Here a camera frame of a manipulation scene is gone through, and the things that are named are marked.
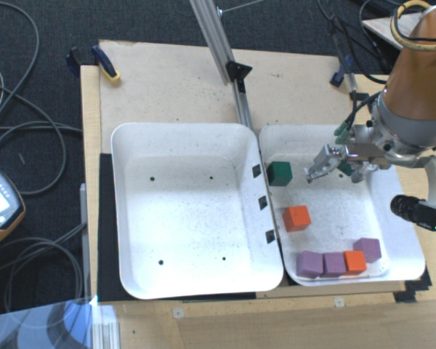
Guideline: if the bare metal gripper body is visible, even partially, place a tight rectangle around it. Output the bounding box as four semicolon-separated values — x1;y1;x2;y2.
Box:
340;115;436;171

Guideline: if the purple cube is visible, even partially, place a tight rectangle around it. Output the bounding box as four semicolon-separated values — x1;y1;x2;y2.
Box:
295;250;326;280
323;252;347;278
352;237;383;264

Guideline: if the orange cube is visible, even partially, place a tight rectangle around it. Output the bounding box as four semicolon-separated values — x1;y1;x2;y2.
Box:
282;204;312;233
343;249;368;276

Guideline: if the white plastic tray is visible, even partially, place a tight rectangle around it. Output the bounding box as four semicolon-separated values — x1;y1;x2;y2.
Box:
257;123;427;288
110;121;286;301

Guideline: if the green cube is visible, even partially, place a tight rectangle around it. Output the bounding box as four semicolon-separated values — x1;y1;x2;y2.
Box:
336;159;354;177
266;161;294;188

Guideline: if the black cylinder on white bracket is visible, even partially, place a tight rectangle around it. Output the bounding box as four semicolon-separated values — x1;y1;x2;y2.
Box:
389;156;436;233

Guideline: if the brown cardboard board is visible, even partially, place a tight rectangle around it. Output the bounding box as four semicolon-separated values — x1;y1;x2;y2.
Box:
98;39;408;300

